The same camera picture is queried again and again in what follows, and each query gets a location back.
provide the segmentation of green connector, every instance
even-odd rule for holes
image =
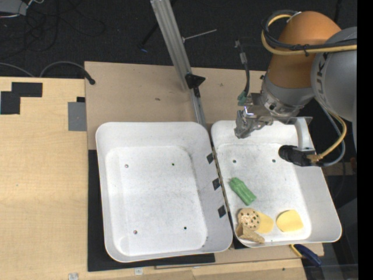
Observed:
[[[243,106],[246,102],[247,95],[245,91],[242,91],[241,94],[237,97],[238,105]]]
[[[256,200],[256,196],[252,193],[252,191],[248,189],[245,183],[239,178],[233,177],[229,182],[229,186],[246,205],[250,205]]]

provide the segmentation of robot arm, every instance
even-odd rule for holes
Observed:
[[[270,35],[269,26],[284,17],[289,19],[276,40]],[[261,93],[245,94],[244,109],[237,113],[235,135],[245,138],[254,130],[271,125],[273,120],[294,123],[299,119],[296,118],[299,111],[315,98],[342,125],[340,116],[353,123],[357,146],[357,28],[341,30],[318,12],[282,10],[266,19],[262,42],[273,56],[263,78]],[[302,128],[297,130],[301,144]],[[335,145],[343,140],[344,132],[345,129]],[[297,165],[300,165],[300,157],[306,160],[301,166],[306,162],[317,165],[331,151],[314,155],[302,148],[294,148],[295,157],[288,156],[291,152],[288,147],[280,150],[280,155]]]

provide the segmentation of white tray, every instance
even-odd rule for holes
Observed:
[[[207,131],[195,122],[108,122],[96,132],[108,254],[142,261],[229,248]]]
[[[218,121],[211,130],[234,229],[237,213],[247,207],[267,214],[274,222],[281,212],[295,209],[304,224],[301,230],[285,233],[275,223],[270,233],[262,234],[264,244],[239,241],[248,247],[263,247],[338,240],[342,228],[321,168],[299,167],[279,157],[282,145],[298,145],[295,127],[275,121],[245,139],[236,138],[234,128],[235,121]],[[230,188],[233,177],[256,195],[250,206]]]

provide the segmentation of black clamp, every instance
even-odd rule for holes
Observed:
[[[200,97],[200,92],[199,92],[199,85],[203,83],[206,78],[201,77],[201,76],[196,76],[191,73],[185,75],[185,80],[186,84],[188,85],[189,89],[194,90],[194,95],[196,97]]]

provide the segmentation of wooden table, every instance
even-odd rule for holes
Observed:
[[[241,279],[246,275],[252,279],[306,279],[301,260],[288,246],[230,248],[215,254],[214,264],[144,267],[137,276],[133,268],[88,272],[87,151],[95,149],[95,128],[105,120],[123,118],[190,120],[193,112],[188,93],[178,91],[172,67],[87,62],[86,69],[96,85],[80,79],[0,78],[0,91],[11,91],[12,82],[43,83],[42,97],[21,97],[20,114],[0,115],[1,279],[66,280],[71,273],[77,273],[79,280]],[[234,119],[235,97],[243,88],[244,72],[204,68],[193,72],[207,77],[200,87],[207,122]],[[252,74],[256,90],[260,75]],[[161,83],[164,80],[174,86]],[[152,85],[144,90],[142,86],[150,81]],[[117,82],[126,91],[124,96],[117,92]],[[227,97],[230,91],[235,95]],[[87,132],[68,128],[68,103],[76,102],[77,97],[86,97]],[[116,99],[122,100],[122,108],[115,104]],[[170,109],[170,101],[181,107],[183,115],[177,108]],[[308,247],[323,255],[322,244]]]

